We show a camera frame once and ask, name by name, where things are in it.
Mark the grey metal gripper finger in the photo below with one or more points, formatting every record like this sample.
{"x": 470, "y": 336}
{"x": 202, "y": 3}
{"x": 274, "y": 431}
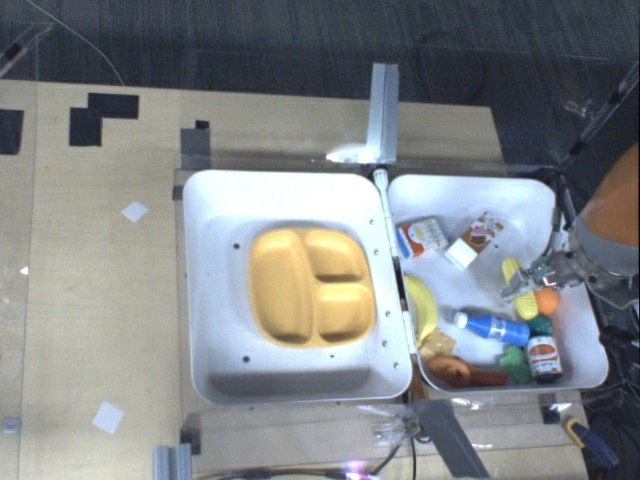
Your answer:
{"x": 522, "y": 275}
{"x": 512, "y": 292}

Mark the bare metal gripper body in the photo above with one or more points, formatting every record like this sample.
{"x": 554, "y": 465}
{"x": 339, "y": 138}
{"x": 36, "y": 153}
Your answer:
{"x": 565, "y": 270}

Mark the yellow corn cob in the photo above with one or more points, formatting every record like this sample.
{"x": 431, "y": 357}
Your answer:
{"x": 527, "y": 305}

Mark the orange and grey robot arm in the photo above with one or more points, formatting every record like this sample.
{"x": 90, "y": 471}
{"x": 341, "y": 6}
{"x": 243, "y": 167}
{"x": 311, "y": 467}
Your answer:
{"x": 617, "y": 203}

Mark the orange fruit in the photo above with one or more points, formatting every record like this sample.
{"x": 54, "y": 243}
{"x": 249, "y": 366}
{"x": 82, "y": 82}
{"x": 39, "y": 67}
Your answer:
{"x": 547, "y": 301}

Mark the white plastic tray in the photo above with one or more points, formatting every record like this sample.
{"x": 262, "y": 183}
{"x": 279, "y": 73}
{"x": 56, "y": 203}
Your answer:
{"x": 225, "y": 293}
{"x": 475, "y": 288}

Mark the blue plastic bottle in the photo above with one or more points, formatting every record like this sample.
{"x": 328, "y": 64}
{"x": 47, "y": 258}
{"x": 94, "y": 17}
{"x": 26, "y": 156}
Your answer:
{"x": 500, "y": 329}

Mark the dark green vegetable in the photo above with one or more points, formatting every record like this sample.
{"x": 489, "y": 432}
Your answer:
{"x": 541, "y": 325}

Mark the brown and white carton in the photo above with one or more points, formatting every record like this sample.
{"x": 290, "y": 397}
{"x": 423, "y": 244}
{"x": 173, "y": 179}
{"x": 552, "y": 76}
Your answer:
{"x": 475, "y": 240}

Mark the light green broccoli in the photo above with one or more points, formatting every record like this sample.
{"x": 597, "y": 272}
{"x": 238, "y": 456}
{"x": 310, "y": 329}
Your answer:
{"x": 515, "y": 364}

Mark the red label can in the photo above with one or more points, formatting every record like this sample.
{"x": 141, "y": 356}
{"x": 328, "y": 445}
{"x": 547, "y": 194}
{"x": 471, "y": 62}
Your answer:
{"x": 544, "y": 359}

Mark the brown sausage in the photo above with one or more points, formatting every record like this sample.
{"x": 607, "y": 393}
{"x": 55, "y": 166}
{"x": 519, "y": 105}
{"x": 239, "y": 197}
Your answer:
{"x": 490, "y": 377}

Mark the tan biscuit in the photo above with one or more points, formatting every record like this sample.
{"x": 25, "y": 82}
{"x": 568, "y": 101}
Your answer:
{"x": 440, "y": 343}

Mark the yellow banana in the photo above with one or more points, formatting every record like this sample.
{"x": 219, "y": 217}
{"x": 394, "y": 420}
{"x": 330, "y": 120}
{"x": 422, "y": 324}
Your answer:
{"x": 424, "y": 308}

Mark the blue and red carton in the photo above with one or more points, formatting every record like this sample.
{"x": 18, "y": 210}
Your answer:
{"x": 422, "y": 237}

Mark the yellow divided plate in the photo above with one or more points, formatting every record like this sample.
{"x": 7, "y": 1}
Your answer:
{"x": 280, "y": 288}

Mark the pale wood board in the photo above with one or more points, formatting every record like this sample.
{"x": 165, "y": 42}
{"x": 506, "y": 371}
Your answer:
{"x": 100, "y": 293}

